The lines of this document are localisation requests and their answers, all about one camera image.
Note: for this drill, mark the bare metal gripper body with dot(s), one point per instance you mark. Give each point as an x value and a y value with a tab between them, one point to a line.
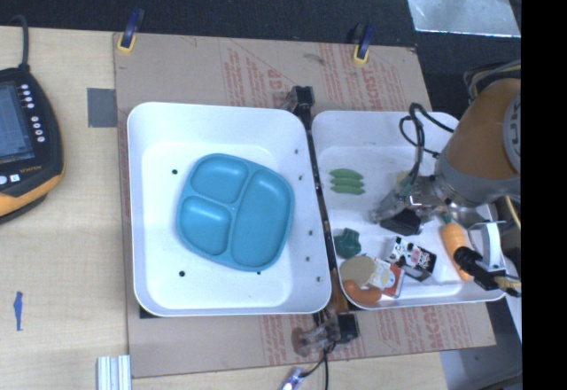
423	191

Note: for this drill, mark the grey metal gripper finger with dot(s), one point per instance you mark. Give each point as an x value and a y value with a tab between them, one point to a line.
385	207

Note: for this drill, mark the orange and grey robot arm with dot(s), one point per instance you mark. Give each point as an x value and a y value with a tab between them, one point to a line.
478	144

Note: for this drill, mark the small black box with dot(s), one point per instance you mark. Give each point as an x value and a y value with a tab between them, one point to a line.
402	222

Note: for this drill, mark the green pea pods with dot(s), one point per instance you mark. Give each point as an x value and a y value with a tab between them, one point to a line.
346	182

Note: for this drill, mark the dark green broccoli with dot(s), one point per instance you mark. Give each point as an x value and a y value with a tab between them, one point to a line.
347	244

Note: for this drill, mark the white and black printed carton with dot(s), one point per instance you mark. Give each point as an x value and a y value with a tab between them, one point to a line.
416	256

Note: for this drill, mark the orange carrot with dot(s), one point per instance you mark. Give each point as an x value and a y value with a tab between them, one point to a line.
454	239

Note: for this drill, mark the white plastic tray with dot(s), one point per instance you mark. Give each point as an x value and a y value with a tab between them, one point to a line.
159	290
381	144

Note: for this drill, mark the thin black and white rod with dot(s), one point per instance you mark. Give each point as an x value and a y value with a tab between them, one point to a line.
320	197

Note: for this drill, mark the tan round biscuit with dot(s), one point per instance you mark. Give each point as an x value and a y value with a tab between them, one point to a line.
356	269

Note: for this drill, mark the white and red packet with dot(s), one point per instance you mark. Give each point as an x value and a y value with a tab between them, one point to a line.
390	278

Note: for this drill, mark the orange sausage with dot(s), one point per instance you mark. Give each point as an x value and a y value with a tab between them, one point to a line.
361	293

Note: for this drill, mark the blue divided plate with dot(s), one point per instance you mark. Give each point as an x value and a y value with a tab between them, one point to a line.
248	220

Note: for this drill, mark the brown cardboard board red print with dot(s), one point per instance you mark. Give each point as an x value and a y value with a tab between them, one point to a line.
186	69

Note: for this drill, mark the black cylinder on white bracket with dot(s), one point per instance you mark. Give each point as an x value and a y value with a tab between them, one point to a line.
487	246

